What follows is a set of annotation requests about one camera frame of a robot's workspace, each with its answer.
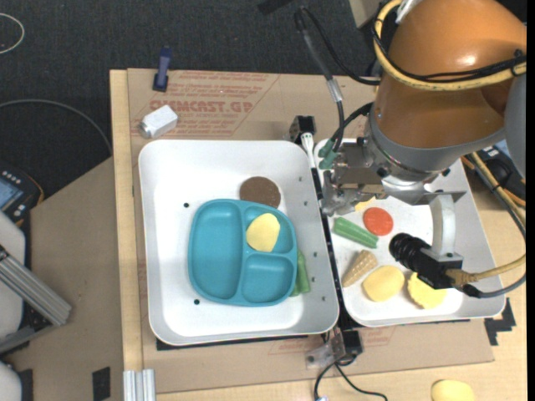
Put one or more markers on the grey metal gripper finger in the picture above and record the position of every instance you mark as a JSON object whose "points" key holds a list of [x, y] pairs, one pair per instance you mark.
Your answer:
{"points": [[349, 204], [328, 201]]}

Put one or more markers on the yellow flat piece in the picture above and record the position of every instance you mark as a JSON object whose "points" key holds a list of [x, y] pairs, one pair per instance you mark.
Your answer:
{"points": [[367, 204]]}

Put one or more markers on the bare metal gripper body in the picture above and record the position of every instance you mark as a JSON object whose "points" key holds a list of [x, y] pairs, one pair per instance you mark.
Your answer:
{"points": [[359, 169]]}

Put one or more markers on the yellow rounded toy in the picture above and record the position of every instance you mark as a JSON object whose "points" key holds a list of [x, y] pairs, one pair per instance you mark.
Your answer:
{"points": [[451, 391]]}

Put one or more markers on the beige ice cream cone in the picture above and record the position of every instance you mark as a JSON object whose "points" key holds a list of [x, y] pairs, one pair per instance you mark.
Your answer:
{"points": [[359, 267]]}

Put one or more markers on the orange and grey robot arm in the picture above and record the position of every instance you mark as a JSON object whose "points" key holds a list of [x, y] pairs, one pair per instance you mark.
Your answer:
{"points": [[439, 82]]}

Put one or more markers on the blue divided plate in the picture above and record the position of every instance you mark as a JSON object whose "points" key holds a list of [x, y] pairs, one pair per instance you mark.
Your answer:
{"points": [[217, 249]]}

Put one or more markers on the thin black and white rod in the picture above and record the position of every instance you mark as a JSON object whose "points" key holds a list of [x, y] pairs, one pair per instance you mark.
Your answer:
{"points": [[327, 240]]}

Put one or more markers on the yellow potato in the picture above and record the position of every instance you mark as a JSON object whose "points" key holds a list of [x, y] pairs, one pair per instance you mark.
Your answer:
{"points": [[382, 283]]}

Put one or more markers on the white plastic tray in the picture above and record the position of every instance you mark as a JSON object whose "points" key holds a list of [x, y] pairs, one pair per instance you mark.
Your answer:
{"points": [[175, 174], [418, 316]]}

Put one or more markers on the yellow oval potato chip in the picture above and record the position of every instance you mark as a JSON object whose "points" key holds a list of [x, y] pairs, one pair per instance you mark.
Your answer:
{"points": [[263, 232]]}

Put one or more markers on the orange round carrot slice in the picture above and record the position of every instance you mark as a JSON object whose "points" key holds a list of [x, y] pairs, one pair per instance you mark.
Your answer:
{"points": [[378, 221]]}

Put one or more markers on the white small carton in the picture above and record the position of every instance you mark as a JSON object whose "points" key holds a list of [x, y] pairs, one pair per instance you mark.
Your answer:
{"points": [[159, 121]]}

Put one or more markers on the yellow ridged round chip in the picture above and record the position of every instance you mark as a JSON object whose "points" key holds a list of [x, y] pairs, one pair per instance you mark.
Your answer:
{"points": [[424, 295]]}

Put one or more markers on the black cylinder on white bracket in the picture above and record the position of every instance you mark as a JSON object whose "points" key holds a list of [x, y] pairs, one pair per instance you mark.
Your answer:
{"points": [[418, 257]]}

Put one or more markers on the green pea pod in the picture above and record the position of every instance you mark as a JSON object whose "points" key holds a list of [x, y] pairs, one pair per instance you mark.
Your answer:
{"points": [[303, 276], [355, 232]]}

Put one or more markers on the brown round biscuit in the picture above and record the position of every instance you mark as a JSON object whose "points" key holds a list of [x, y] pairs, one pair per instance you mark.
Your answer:
{"points": [[259, 190]]}

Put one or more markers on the brown cardboard board, red print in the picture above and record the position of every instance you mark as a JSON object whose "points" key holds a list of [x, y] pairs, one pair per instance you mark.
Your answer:
{"points": [[234, 370]]}

